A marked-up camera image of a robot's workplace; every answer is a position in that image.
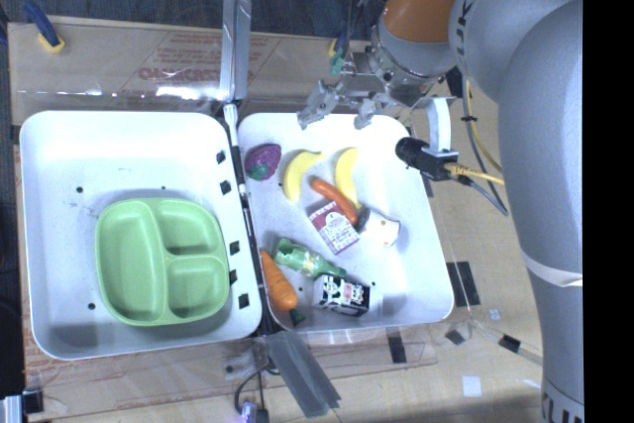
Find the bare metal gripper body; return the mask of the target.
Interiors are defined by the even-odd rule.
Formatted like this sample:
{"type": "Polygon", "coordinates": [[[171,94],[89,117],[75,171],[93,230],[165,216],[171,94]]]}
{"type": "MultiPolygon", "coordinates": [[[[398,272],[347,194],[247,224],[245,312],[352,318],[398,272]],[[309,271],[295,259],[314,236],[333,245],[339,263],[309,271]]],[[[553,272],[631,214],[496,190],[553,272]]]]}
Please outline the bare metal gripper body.
{"type": "Polygon", "coordinates": [[[341,70],[338,96],[413,107],[443,80],[443,73],[412,70],[388,53],[352,53],[341,70]]]}

